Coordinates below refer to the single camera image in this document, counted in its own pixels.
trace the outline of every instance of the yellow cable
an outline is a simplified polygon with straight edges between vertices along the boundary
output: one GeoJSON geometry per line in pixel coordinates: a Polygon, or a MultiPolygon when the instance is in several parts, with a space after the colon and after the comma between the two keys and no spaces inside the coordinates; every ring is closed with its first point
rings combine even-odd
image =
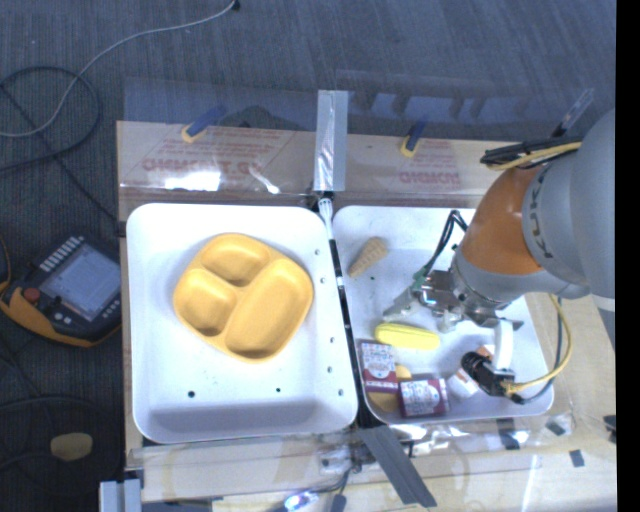
{"type": "Polygon", "coordinates": [[[571,335],[571,329],[569,328],[569,323],[567,322],[564,312],[562,311],[562,307],[560,306],[556,298],[553,295],[549,295],[549,298],[551,299],[553,306],[556,308],[556,311],[558,312],[558,316],[560,317],[562,325],[564,326],[564,329],[567,332],[567,350],[564,354],[564,357],[557,368],[547,373],[546,375],[543,375],[542,377],[539,377],[534,380],[530,380],[528,382],[503,382],[502,386],[505,388],[505,392],[507,395],[517,393],[519,391],[522,391],[523,389],[526,389],[531,386],[535,386],[536,384],[541,384],[543,382],[548,381],[549,379],[552,379],[553,377],[558,375],[562,370],[564,370],[567,364],[569,363],[569,358],[571,357],[571,353],[573,352],[573,339],[571,335]]]}
{"type": "Polygon", "coordinates": [[[539,151],[534,151],[533,153],[529,153],[528,155],[521,156],[520,158],[516,158],[510,162],[499,165],[488,165],[487,167],[492,171],[504,171],[507,169],[511,169],[512,167],[518,167],[519,165],[525,164],[527,162],[531,162],[532,160],[536,160],[543,156],[550,156],[560,153],[566,153],[567,151],[574,151],[578,149],[582,145],[582,142],[571,142],[569,144],[562,144],[561,146],[555,146],[552,148],[541,149],[539,151]]]}

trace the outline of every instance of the white plastic tray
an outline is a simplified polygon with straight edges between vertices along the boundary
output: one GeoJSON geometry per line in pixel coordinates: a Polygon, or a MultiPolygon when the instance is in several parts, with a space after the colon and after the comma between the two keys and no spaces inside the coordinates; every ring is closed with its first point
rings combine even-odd
{"type": "MultiPolygon", "coordinates": [[[[431,258],[449,212],[449,208],[377,206],[347,206],[336,212],[333,230],[344,269],[349,268],[370,237],[381,237],[389,250],[384,259],[355,279],[346,275],[345,270],[347,303],[357,340],[374,339],[374,329],[382,322],[383,311],[413,282],[413,274],[431,258]]],[[[467,209],[461,213],[470,222],[474,211],[467,209]]],[[[459,242],[462,235],[462,230],[456,227],[448,248],[436,262],[436,269],[449,267],[453,256],[449,248],[459,242]]],[[[546,374],[547,365],[524,298],[514,301],[500,312],[500,316],[524,322],[514,332],[511,368],[516,373],[516,381],[529,381],[546,374]]],[[[436,319],[426,307],[402,322],[437,332],[436,319]]],[[[494,343],[493,330],[477,327],[471,321],[459,323],[453,332],[440,333],[440,338],[440,347],[433,351],[394,349],[396,362],[406,366],[413,375],[432,374],[447,378],[459,368],[460,359],[466,352],[494,343]]],[[[523,395],[539,389],[540,386],[532,387],[523,395]]],[[[449,401],[451,409],[445,416],[414,419],[403,418],[399,411],[385,412],[375,404],[368,405],[381,421],[389,424],[478,420],[542,414],[553,403],[553,392],[550,390],[527,405],[490,397],[483,391],[467,399],[458,399],[449,393],[449,401]]]]}
{"type": "Polygon", "coordinates": [[[355,383],[329,243],[317,215],[281,206],[147,204],[127,222],[127,256],[133,417],[146,438],[181,443],[327,433],[354,420],[355,383]],[[173,291],[187,264],[225,232],[273,246],[313,282],[302,326],[264,363],[220,352],[173,310],[173,291]]]}

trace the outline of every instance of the dark floor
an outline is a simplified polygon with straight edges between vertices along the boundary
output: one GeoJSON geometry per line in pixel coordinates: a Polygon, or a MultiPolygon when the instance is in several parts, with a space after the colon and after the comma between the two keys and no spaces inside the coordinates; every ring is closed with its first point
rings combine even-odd
{"type": "MultiPolygon", "coordinates": [[[[42,125],[69,72],[114,43],[228,5],[2,0],[0,132],[42,125]]],[[[591,91],[570,132],[581,136],[615,105],[616,11],[615,0],[241,0],[210,22],[130,40],[87,70],[51,126],[0,137],[0,236],[14,274],[70,232],[116,246],[115,123],[181,122],[168,83],[311,98],[344,89],[354,93],[352,132],[403,135],[426,113],[428,137],[513,141],[549,136],[591,91]]],[[[314,129],[290,113],[300,129],[314,129]]],[[[97,483],[119,474],[120,334],[84,350],[45,341],[5,315],[0,333],[0,510],[98,510],[97,483]],[[92,405],[1,405],[40,395],[92,405]],[[42,455],[52,431],[91,432],[91,460],[54,465],[42,455]]]]}

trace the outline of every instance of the yellow bowl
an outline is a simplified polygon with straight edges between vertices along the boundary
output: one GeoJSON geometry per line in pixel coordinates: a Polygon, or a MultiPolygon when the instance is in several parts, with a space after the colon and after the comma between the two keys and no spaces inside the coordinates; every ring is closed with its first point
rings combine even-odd
{"type": "Polygon", "coordinates": [[[313,300],[307,272],[273,247],[240,233],[212,238],[173,293],[180,321],[245,362],[275,357],[291,341],[313,300]]]}

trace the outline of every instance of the red button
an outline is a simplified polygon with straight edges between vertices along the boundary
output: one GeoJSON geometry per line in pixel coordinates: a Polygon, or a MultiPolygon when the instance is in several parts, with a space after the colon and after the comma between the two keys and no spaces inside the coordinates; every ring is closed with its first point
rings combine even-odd
{"type": "Polygon", "coordinates": [[[22,296],[31,304],[35,304],[40,300],[40,290],[37,288],[26,288],[22,292],[22,296]]]}

